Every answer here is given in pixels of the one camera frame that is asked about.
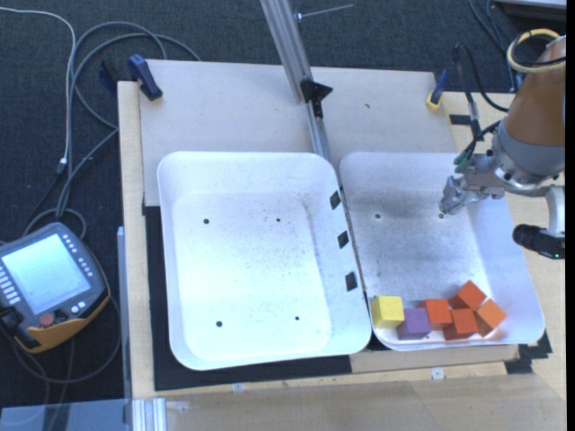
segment orange cube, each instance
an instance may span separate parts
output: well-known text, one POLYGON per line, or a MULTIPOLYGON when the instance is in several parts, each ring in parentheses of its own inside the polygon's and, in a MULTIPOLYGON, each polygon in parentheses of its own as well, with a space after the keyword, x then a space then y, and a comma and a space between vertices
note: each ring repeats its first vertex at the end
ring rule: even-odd
POLYGON ((451 308, 471 308, 477 310, 487 295, 471 280, 462 285, 459 290, 449 298, 451 308))
POLYGON ((453 322, 446 298, 428 298, 418 307, 427 310, 431 330, 442 330, 453 322))
POLYGON ((507 314, 501 308, 488 299, 476 312, 475 320, 477 321, 478 332, 485 337, 492 330, 501 324, 507 318, 507 314))
POLYGON ((446 340, 469 339, 477 332, 475 313, 471 308, 457 308, 451 310, 453 324, 443 329, 446 340))

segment white tray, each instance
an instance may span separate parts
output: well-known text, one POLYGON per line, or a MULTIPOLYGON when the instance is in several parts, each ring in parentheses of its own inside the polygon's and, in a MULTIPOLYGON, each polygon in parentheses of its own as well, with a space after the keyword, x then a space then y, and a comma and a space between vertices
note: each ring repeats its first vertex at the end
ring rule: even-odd
POLYGON ((160 162, 158 187, 170 344, 183 365, 365 347, 368 309, 351 243, 338 241, 348 226, 323 158, 176 152, 160 162))
POLYGON ((369 300, 399 295, 405 307, 448 298, 468 279, 508 315, 486 338, 446 341, 434 330, 423 340, 399 340, 374 328, 396 350, 532 343, 542 314, 521 248, 512 240, 507 201, 486 199, 439 217, 438 202, 455 154, 353 153, 343 158, 341 183, 369 300))

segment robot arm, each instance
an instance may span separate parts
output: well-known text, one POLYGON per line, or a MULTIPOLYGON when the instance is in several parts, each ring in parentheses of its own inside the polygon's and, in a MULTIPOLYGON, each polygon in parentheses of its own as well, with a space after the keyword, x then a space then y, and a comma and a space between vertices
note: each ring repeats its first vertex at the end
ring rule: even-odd
POLYGON ((447 178, 439 201, 441 212, 453 215, 469 203, 502 198, 506 191, 545 197, 549 227, 519 225, 513 238, 554 259, 565 257, 565 194, 564 187, 545 183, 565 170, 565 57, 566 37, 545 30, 526 32, 509 47, 509 64, 527 74, 525 81, 505 118, 483 131, 493 132, 491 149, 485 154, 474 154, 474 145, 465 149, 454 161, 460 175, 447 178), (536 66, 518 64, 514 47, 540 35, 553 40, 536 66))

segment yellow cube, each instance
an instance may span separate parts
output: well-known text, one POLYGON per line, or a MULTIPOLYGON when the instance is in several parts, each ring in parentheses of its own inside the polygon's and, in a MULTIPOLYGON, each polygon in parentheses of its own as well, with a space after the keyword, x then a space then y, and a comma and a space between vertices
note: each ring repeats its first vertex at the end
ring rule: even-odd
POLYGON ((371 320, 374 327, 395 329, 403 321, 403 300, 395 295, 380 295, 371 301, 371 320))

